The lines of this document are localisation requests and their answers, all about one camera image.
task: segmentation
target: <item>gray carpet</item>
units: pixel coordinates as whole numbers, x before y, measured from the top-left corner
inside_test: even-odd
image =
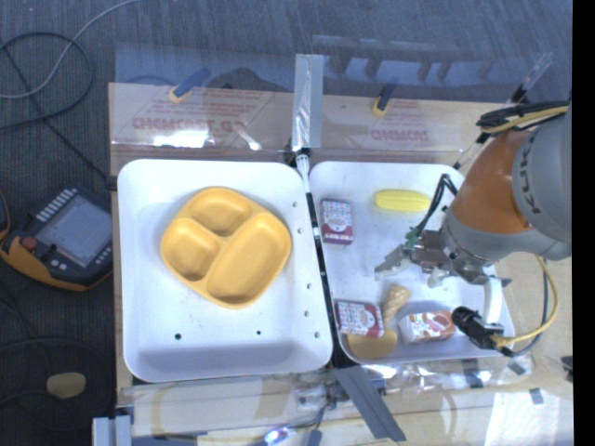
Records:
[[[0,93],[21,93],[46,78],[65,41],[42,32],[73,37],[123,1],[0,0],[0,45],[31,33],[0,51]],[[573,0],[152,0],[111,12],[77,43],[85,53],[69,52],[40,93],[0,99],[0,190],[15,219],[73,180],[108,199],[107,84],[177,77],[163,60],[170,51],[245,53],[245,61],[264,54],[290,65],[296,53],[324,53],[326,92],[374,95],[396,73],[396,97],[493,102],[504,102],[550,54],[528,97],[563,99],[572,89]],[[93,66],[88,91],[84,55]],[[388,69],[375,68],[378,58]],[[370,63],[358,69],[363,61]],[[260,82],[291,90],[292,79]],[[113,366],[112,280],[77,294],[4,263],[0,280],[0,347],[27,335],[19,312],[37,335],[77,339]],[[91,444],[90,418],[113,414],[105,401],[112,377],[94,355],[73,346],[0,350],[0,443]],[[45,387],[39,363],[85,371],[84,397],[66,406],[35,395],[12,400]]]

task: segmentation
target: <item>blue clip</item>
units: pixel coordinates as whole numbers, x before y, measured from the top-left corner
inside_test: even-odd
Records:
[[[392,96],[392,91],[394,91],[395,86],[396,84],[389,83],[380,89],[380,92],[374,101],[374,106],[372,106],[372,113],[374,115],[382,117],[387,113],[389,110],[390,96]]]
[[[210,76],[210,74],[211,71],[205,69],[193,72],[179,85],[172,87],[169,90],[169,99],[172,102],[179,104],[182,100],[190,95],[193,87],[200,85],[207,77]]]

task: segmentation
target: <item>black cable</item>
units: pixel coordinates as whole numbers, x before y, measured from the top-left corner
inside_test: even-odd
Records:
[[[40,336],[38,336],[36,331],[34,330],[34,328],[24,319],[24,317],[20,313],[18,307],[12,300],[12,298],[7,290],[7,287],[2,282],[2,280],[0,280],[0,287],[2,287],[3,291],[5,292],[5,295],[7,296],[7,301],[0,300],[0,307],[3,307],[4,309],[8,310],[9,312],[11,312],[13,315],[15,315],[17,317],[17,319],[19,320],[19,325],[21,327],[21,330],[26,334],[26,338],[24,340],[0,345],[0,357],[3,354],[6,354],[10,350],[15,350],[15,349],[20,349],[20,348],[29,348],[29,347],[40,347],[41,352],[44,355],[44,364],[46,366],[44,374],[46,376],[49,376],[50,366],[49,366],[49,360],[46,355],[48,352],[45,351],[45,348],[48,345],[74,347],[74,348],[84,350],[93,359],[95,359],[96,364],[103,371],[103,374],[105,375],[106,379],[108,380],[109,387],[107,387],[103,390],[103,391],[105,391],[105,394],[102,395],[105,398],[103,399],[103,401],[99,402],[99,406],[97,407],[98,414],[105,414],[112,407],[113,392],[115,391],[109,363],[94,348],[88,346],[87,344],[85,344],[79,340],[73,340],[73,339],[65,338],[65,337],[40,337]],[[37,364],[39,364],[39,361],[32,361],[31,354],[29,354],[29,356],[27,357],[27,366],[24,369],[22,369],[22,368],[21,369],[26,373],[29,370],[29,366],[31,364],[37,365]],[[92,422],[92,418],[95,415],[91,414],[91,412],[89,410],[87,410],[86,412],[81,412],[80,408],[74,409],[73,407],[71,407],[70,403],[67,400],[60,399],[59,397],[52,395],[51,393],[49,393],[46,390],[24,388],[24,383],[25,383],[25,380],[20,382],[20,384],[17,385],[16,387],[13,385],[11,388],[11,391],[9,391],[5,397],[0,398],[0,408],[8,406],[11,403],[14,403],[20,408],[20,410],[24,414],[27,415],[28,420],[32,424],[35,424],[35,425],[39,426],[40,428],[45,429],[47,431],[51,431],[51,432],[59,432],[59,433],[72,432],[72,433],[75,433],[77,431],[82,430],[85,427],[90,426],[90,424]],[[62,407],[66,408],[66,410],[70,414],[72,414],[73,416],[78,416],[78,418],[77,418],[78,421],[76,421],[75,423],[73,423],[70,426],[55,426],[55,425],[49,425],[46,422],[42,422],[42,421],[38,420],[33,415],[33,411],[30,411],[21,402],[22,399],[28,398],[31,396],[48,397],[54,401],[57,401],[60,405],[62,405]],[[83,415],[85,413],[88,413],[87,418],[83,418]]]
[[[289,426],[292,427],[294,429],[298,429],[298,428],[306,428],[306,427],[312,427],[314,426],[315,429],[318,429],[320,427],[320,424],[323,422],[323,417],[324,417],[324,412],[326,411],[326,408],[328,407],[328,405],[326,404],[325,406],[323,406],[318,413],[316,414],[316,416],[314,416],[309,422],[307,423],[300,423],[299,425],[295,425],[295,426]]]
[[[35,122],[43,122],[44,125],[46,127],[48,127],[61,141],[62,143],[64,143],[66,145],[66,147],[68,147],[71,151],[73,151],[74,153],[76,153],[81,160],[83,160],[83,162],[85,162],[85,164],[91,168],[92,170],[96,171],[100,176],[102,176],[104,179],[107,180],[107,173],[102,170],[101,168],[97,167],[88,157],[86,157],[79,149],[77,149],[70,140],[68,140],[64,135],[61,134],[61,132],[53,125],[49,122],[48,118],[56,116],[58,114],[62,114],[64,112],[66,112],[67,110],[69,110],[70,108],[74,107],[75,105],[77,105],[79,102],[81,102],[85,96],[88,94],[93,81],[94,81],[94,68],[93,68],[93,63],[91,62],[90,57],[88,56],[88,54],[84,51],[84,49],[76,42],[74,42],[73,39],[69,38],[68,36],[64,36],[61,35],[59,33],[53,33],[53,32],[30,32],[30,33],[23,33],[20,34],[18,36],[15,36],[14,38],[11,38],[10,40],[8,40],[6,43],[2,43],[2,40],[0,39],[0,50],[4,51],[4,53],[7,55],[8,60],[10,61],[10,65],[13,67],[13,69],[17,72],[17,75],[19,76],[21,82],[23,83],[23,85],[25,86],[26,90],[29,92],[31,91],[31,87],[29,85],[29,83],[27,82],[27,79],[25,78],[22,70],[20,69],[19,65],[17,64],[17,62],[12,58],[12,55],[10,54],[10,52],[8,51],[8,47],[14,43],[16,43],[17,41],[21,40],[21,39],[26,39],[26,38],[32,38],[35,36],[51,36],[51,37],[56,37],[56,38],[60,38],[63,39],[67,42],[70,42],[71,44],[73,44],[73,46],[83,55],[85,63],[86,63],[86,69],[87,69],[87,79],[86,79],[86,84],[83,88],[83,91],[78,94],[76,96],[76,98],[74,98],[74,100],[70,103],[65,104],[64,106],[60,107],[59,109],[52,111],[52,112],[44,112],[41,108],[41,106],[39,105],[37,99],[35,98],[35,94],[31,94],[28,99],[29,101],[33,104],[33,107],[35,108],[35,111],[37,112],[37,116],[35,117],[31,117],[31,118],[27,118],[27,119],[22,119],[20,121],[15,121],[12,123],[8,123],[5,125],[0,125],[0,130],[4,130],[4,129],[9,129],[12,127],[16,127],[19,125],[27,125],[27,124],[32,124]]]
[[[428,212],[426,213],[424,218],[419,222],[419,224],[414,228],[414,230],[416,230],[417,233],[421,233],[421,231],[423,231],[424,228],[426,228],[428,221],[430,220],[431,216],[434,214],[434,212],[438,208],[438,205],[440,204],[440,200],[444,195],[444,188],[449,189],[451,193],[453,193],[453,195],[457,194],[456,186],[448,174],[442,174],[440,176],[440,179],[438,180],[438,185],[436,186],[436,191],[434,192],[434,195],[430,202]]]
[[[63,112],[66,112],[70,108],[76,106],[81,100],[83,100],[83,98],[89,92],[91,85],[93,84],[95,70],[93,67],[93,63],[91,62],[91,58],[88,56],[88,54],[84,51],[84,49],[78,43],[76,43],[72,38],[69,38],[68,36],[64,36],[62,34],[54,33],[54,32],[28,32],[28,33],[19,34],[4,43],[2,42],[2,39],[0,38],[0,51],[3,51],[7,55],[8,59],[10,61],[10,64],[18,72],[19,78],[27,86],[27,88],[29,88],[29,86],[27,85],[26,81],[24,80],[22,72],[21,72],[19,66],[16,64],[16,61],[12,58],[12,55],[8,52],[8,47],[12,46],[14,43],[18,42],[19,40],[23,40],[26,38],[33,38],[33,37],[37,37],[37,36],[50,36],[50,37],[59,38],[59,39],[62,39],[62,40],[65,40],[65,41],[71,43],[73,45],[73,47],[75,47],[79,51],[79,53],[83,56],[83,58],[85,60],[85,65],[86,65],[87,74],[88,74],[88,76],[86,78],[86,84],[83,87],[83,90],[76,96],[76,98],[73,99],[73,101],[71,101],[67,104],[64,104],[62,107],[56,109],[55,111],[41,113],[41,114],[38,114],[37,116],[32,117],[32,118],[21,119],[21,120],[11,122],[11,123],[8,123],[5,125],[0,125],[0,130],[9,129],[9,128],[15,127],[17,125],[27,125],[30,123],[42,121],[49,117],[53,117],[53,116],[62,114]]]
[[[176,83],[174,83],[173,81],[170,81],[169,79],[166,79],[162,76],[158,76],[157,74],[141,74],[140,76],[135,76],[133,78],[127,79],[126,83],[127,84],[131,84],[131,83],[141,83],[143,81],[146,80],[153,80],[157,83],[163,83],[165,85],[176,85]]]
[[[72,39],[70,39],[68,45],[66,45],[66,47],[64,47],[64,50],[62,51],[62,53],[60,54],[58,60],[56,61],[56,64],[54,65],[52,71],[49,73],[49,75],[47,76],[46,80],[41,85],[39,85],[37,88],[35,88],[33,90],[30,90],[30,91],[27,91],[27,92],[21,93],[21,94],[0,94],[0,98],[2,98],[2,99],[21,99],[21,98],[27,98],[30,95],[36,94],[37,92],[41,91],[53,79],[54,75],[56,74],[56,71],[58,70],[58,67],[60,66],[60,64],[64,60],[64,57],[70,51],[70,49],[73,47],[73,43],[76,42],[79,39],[79,37],[84,32],[86,32],[93,24],[97,23],[99,20],[101,20],[102,18],[104,18],[106,15],[109,15],[114,10],[117,10],[118,8],[126,7],[128,5],[136,4],[136,3],[139,3],[139,2],[148,2],[148,1],[150,1],[150,0],[125,0],[124,2],[121,2],[119,4],[116,4],[116,5],[112,6],[112,7],[109,7],[107,9],[103,10],[101,13],[99,13],[94,18],[92,18],[91,20],[89,20],[85,25],[83,25],[83,28],[81,28],[78,31],[78,33]]]
[[[495,111],[490,111],[486,114],[483,114],[480,117],[479,121],[477,121],[476,125],[481,128],[499,127],[501,125],[507,124],[510,117],[524,117],[525,115],[531,114],[533,112],[541,112],[549,109],[556,109],[568,106],[568,104],[568,100],[516,104],[515,106],[496,109]]]

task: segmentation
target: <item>yellow cable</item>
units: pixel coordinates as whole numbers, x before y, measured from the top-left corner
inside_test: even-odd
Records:
[[[536,259],[539,262],[539,264],[541,265],[541,268],[543,269],[544,274],[548,278],[549,287],[553,294],[554,299],[553,299],[553,308],[551,310],[551,313],[549,314],[548,319],[542,325],[540,325],[539,327],[537,327],[536,329],[534,329],[533,331],[531,331],[527,334],[515,335],[514,337],[504,337],[502,335],[493,335],[492,340],[495,342],[496,348],[503,348],[507,345],[514,344],[515,342],[521,342],[522,340],[527,340],[529,338],[532,338],[532,337],[535,337],[536,335],[541,334],[546,329],[548,329],[551,326],[551,324],[553,324],[554,319],[558,315],[558,310],[560,308],[560,303],[559,303],[559,299],[558,299],[558,288],[556,287],[556,283],[554,282],[554,280],[551,277],[551,274],[549,272],[548,267],[546,266],[546,263],[539,256],[536,256]]]
[[[486,134],[496,134],[498,132],[504,132],[505,130],[509,130],[511,127],[515,125],[528,123],[530,121],[534,121],[535,119],[542,119],[544,117],[550,117],[552,115],[564,114],[568,112],[568,106],[561,106],[559,108],[552,108],[552,109],[545,109],[543,111],[532,112],[527,114],[523,117],[519,117],[514,121],[509,121],[505,124],[499,125],[498,127],[482,127],[482,131]]]

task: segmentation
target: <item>controller screen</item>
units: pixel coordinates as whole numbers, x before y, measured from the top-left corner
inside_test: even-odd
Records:
[[[112,217],[77,195],[37,234],[37,240],[86,268],[112,238]]]

